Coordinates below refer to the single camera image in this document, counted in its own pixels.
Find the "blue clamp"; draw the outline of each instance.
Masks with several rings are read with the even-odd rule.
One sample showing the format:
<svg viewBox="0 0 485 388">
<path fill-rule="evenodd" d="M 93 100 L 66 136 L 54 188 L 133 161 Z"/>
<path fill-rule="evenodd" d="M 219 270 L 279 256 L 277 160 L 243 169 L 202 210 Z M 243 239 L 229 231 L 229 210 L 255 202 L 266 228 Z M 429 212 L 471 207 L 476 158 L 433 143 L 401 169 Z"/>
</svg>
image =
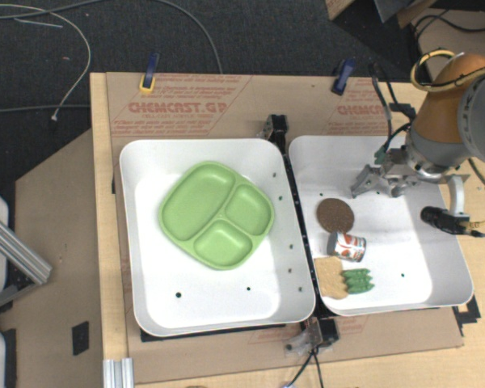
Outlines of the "blue clamp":
<svg viewBox="0 0 485 388">
<path fill-rule="evenodd" d="M 337 71 L 335 71 L 335 73 L 338 74 L 338 78 L 332 85 L 332 92 L 340 96 L 343 94 L 345 87 L 347 86 L 347 79 L 350 77 L 355 68 L 356 61 L 354 61 L 354 59 L 346 59 L 341 61 Z"/>
<path fill-rule="evenodd" d="M 154 82 L 156 81 L 156 77 L 154 74 L 156 73 L 156 68 L 158 67 L 158 62 L 160 61 L 160 53 L 154 52 L 151 53 L 149 56 L 149 62 L 147 64 L 147 69 L 145 70 L 145 74 L 142 75 L 140 80 L 140 85 L 138 88 L 142 92 L 152 92 L 154 89 Z"/>
</svg>

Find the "soda can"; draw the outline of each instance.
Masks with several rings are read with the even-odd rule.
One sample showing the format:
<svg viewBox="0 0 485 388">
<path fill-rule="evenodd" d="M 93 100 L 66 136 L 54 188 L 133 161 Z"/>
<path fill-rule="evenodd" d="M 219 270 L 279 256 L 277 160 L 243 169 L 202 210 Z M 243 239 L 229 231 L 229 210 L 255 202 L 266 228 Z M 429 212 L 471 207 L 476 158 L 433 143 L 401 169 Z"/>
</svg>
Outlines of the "soda can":
<svg viewBox="0 0 485 388">
<path fill-rule="evenodd" d="M 366 240 L 342 231 L 335 231 L 329 236 L 327 254 L 337 255 L 341 259 L 361 262 L 365 256 Z"/>
</svg>

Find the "black floor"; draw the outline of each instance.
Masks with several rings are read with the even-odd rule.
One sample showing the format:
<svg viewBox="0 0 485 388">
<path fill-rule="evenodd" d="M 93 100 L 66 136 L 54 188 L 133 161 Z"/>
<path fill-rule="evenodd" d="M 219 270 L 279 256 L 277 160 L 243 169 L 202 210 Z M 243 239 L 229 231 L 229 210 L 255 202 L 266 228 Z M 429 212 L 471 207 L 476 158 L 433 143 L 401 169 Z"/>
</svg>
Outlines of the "black floor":
<svg viewBox="0 0 485 388">
<path fill-rule="evenodd" d="M 84 0 L 0 0 L 54 8 Z M 407 81 L 416 59 L 409 27 L 382 23 L 373 0 L 356 0 L 329 21 L 324 0 L 166 0 L 199 19 L 217 46 L 226 74 L 331 75 L 354 57 L 355 75 L 377 61 L 394 81 Z M 485 0 L 439 0 L 434 7 L 485 11 Z M 17 13 L 2 8 L 0 15 Z M 161 72 L 218 73 L 200 28 L 160 2 L 112 0 L 60 13 L 82 29 L 92 50 L 92 72 L 142 72 L 149 53 L 162 54 Z M 0 20 L 0 108 L 59 103 L 86 64 L 86 46 L 67 23 L 47 15 Z M 68 104 L 88 104 L 87 77 Z M 87 109 L 0 113 L 0 192 L 90 128 Z"/>
</svg>

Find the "brown cookie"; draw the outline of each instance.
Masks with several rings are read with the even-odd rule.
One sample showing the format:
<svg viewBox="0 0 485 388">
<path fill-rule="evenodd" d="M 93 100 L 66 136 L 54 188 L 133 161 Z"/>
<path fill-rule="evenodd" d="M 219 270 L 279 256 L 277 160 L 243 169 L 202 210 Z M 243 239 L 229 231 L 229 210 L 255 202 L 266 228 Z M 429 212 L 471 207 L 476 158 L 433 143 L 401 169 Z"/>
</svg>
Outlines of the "brown cookie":
<svg viewBox="0 0 485 388">
<path fill-rule="evenodd" d="M 347 233 L 354 226 L 354 212 L 350 206 L 338 198 L 326 198 L 316 209 L 320 225 L 329 233 Z"/>
<path fill-rule="evenodd" d="M 314 259 L 318 286 L 322 296 L 343 299 L 348 296 L 347 285 L 341 275 L 343 265 L 338 257 L 318 257 Z"/>
</svg>

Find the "wooden table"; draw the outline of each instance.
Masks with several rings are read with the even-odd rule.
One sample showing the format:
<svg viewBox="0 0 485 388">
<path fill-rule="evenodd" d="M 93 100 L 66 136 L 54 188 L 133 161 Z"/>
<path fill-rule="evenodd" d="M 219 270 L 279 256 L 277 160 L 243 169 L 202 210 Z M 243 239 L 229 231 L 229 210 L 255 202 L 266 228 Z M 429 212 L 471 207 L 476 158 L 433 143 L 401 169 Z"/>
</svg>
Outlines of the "wooden table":
<svg viewBox="0 0 485 388">
<path fill-rule="evenodd" d="M 401 91 L 404 99 L 411 93 L 411 90 L 403 85 L 396 86 L 396 90 Z M 420 102 L 420 94 L 414 94 L 414 98 L 414 104 Z M 113 167 L 106 74 L 91 74 L 91 101 L 103 358 L 119 361 L 129 356 L 129 347 L 124 317 L 116 202 L 112 194 Z M 464 165 L 462 170 L 471 173 L 467 165 Z M 485 192 L 481 190 L 482 186 L 475 177 L 467 181 L 466 211 L 473 214 L 475 220 L 485 219 Z M 446 190 L 443 190 L 443 195 L 446 200 L 449 199 Z M 482 315 L 478 323 L 464 327 L 465 346 L 432 352 L 323 363 L 322 372 L 326 386 L 485 388 L 485 238 L 460 237 L 460 243 L 474 281 L 474 292 Z M 278 388 L 290 381 L 296 371 L 297 367 L 279 368 L 200 377 L 186 381 L 150 383 L 143 386 Z M 310 365 L 295 385 L 318 386 L 316 368 Z"/>
</svg>

